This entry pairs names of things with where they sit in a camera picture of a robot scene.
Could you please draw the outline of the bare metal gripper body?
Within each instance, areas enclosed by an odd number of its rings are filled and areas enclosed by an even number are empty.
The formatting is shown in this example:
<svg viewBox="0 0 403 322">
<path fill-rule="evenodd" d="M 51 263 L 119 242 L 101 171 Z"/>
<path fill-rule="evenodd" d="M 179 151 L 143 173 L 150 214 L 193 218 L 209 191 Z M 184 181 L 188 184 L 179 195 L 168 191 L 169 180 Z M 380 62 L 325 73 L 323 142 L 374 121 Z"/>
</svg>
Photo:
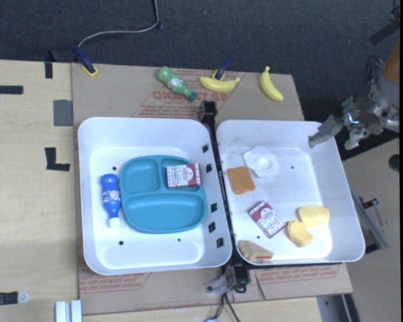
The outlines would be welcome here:
<svg viewBox="0 0 403 322">
<path fill-rule="evenodd" d="M 347 127 L 366 129 L 374 134 L 384 129 L 400 132 L 400 102 L 381 91 L 350 97 L 342 102 L 343 121 Z"/>
</svg>

